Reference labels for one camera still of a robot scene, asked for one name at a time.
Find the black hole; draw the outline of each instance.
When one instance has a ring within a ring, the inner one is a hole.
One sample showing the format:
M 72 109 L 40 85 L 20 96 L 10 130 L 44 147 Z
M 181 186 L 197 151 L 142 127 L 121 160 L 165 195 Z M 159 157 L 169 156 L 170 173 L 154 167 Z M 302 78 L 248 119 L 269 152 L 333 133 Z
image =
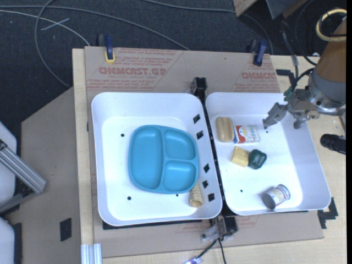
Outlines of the black hole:
M 193 123 L 195 124 L 199 119 L 200 119 L 200 115 L 197 114 L 195 117 L 193 117 Z
M 207 173 L 209 171 L 209 169 L 210 169 L 209 164 L 205 165 L 203 167 L 203 169 L 204 169 L 205 173 Z
M 209 185 L 209 184 L 208 184 L 208 181 L 205 180 L 205 181 L 203 182 L 203 187 L 204 187 L 204 189 L 205 189 L 206 187 L 208 187 L 208 185 Z
M 203 131 L 200 131 L 197 133 L 197 139 L 200 139 L 203 137 Z
M 215 199 L 215 194 L 208 194 L 208 201 L 212 201 Z

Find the white cable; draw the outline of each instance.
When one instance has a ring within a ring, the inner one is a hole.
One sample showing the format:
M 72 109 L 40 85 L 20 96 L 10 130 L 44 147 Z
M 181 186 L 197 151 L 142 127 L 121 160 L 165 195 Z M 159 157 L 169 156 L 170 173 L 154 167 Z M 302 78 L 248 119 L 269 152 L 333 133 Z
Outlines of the white cable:
M 19 15 L 25 15 L 27 17 L 32 17 L 32 18 L 38 18 L 38 16 L 36 15 L 30 15 L 30 14 L 27 14 L 27 13 L 22 13 L 22 12 L 15 12 L 15 11 L 8 11 L 8 10 L 1 10 L 0 9 L 0 12 L 5 12 L 5 13 L 10 13 L 10 14 L 19 14 Z M 89 42 L 83 37 L 81 36 L 78 32 L 74 31 L 73 29 L 63 25 L 63 24 L 60 24 L 60 23 L 57 23 L 56 21 L 53 21 L 53 20 L 48 20 L 46 18 L 41 18 L 42 20 L 46 20 L 46 21 L 49 21 L 50 23 L 53 23 L 53 24 L 56 24 L 56 25 L 59 25 L 59 26 L 62 26 L 63 28 L 71 31 L 72 33 L 76 34 L 79 38 L 81 38 L 88 46 L 90 46 Z

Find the tin can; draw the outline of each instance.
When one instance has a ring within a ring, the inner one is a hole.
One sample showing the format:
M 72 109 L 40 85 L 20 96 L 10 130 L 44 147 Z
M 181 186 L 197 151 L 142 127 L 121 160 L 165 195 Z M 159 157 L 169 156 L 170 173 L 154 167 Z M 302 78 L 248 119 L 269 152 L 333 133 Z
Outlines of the tin can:
M 263 195 L 263 202 L 266 207 L 273 210 L 285 200 L 289 200 L 290 198 L 290 191 L 284 185 L 280 184 Z

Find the blue divided plate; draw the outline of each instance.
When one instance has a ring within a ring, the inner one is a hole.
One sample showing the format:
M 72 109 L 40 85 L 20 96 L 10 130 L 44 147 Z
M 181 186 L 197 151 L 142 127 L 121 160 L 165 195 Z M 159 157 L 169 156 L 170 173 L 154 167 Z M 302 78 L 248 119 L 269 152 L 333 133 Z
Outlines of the blue divided plate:
M 159 125 L 134 131 L 128 171 L 137 187 L 163 194 L 185 193 L 195 186 L 198 168 L 197 146 L 188 133 Z

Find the white object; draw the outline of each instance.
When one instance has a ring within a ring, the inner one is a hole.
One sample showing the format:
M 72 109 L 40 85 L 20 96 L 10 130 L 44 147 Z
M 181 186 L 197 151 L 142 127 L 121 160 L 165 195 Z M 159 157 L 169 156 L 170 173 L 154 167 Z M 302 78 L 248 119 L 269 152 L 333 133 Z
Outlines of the white object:
M 241 144 L 241 148 L 258 149 L 267 155 L 257 170 L 230 161 L 235 144 L 221 142 L 214 135 L 225 201 L 239 215 L 271 212 L 318 210 L 331 201 L 329 188 L 307 125 L 294 129 L 289 114 L 279 123 L 263 128 L 262 120 L 275 102 L 285 104 L 280 93 L 216 92 L 206 99 L 212 130 L 217 117 L 229 117 L 234 125 L 255 124 L 261 140 Z M 291 198 L 269 210 L 262 195 L 278 184 L 284 184 Z
M 282 184 L 271 189 L 263 195 L 262 199 L 266 207 L 274 209 L 278 205 L 282 204 L 285 200 L 291 198 L 290 191 Z
M 81 264 L 102 264 L 101 244 L 81 245 Z
M 16 152 L 17 141 L 14 135 L 0 122 L 0 139 L 8 148 Z M 0 162 L 0 205 L 11 199 L 15 192 L 16 176 Z
M 0 217 L 0 263 L 13 264 L 15 232 L 12 226 Z
M 98 210 L 113 226 L 210 219 L 222 208 L 204 110 L 187 93 L 104 92 L 92 101 L 96 153 Z M 131 136 L 143 125 L 163 125 L 190 134 L 199 153 L 199 177 L 204 204 L 189 205 L 189 192 L 159 194 L 137 188 L 128 174 Z

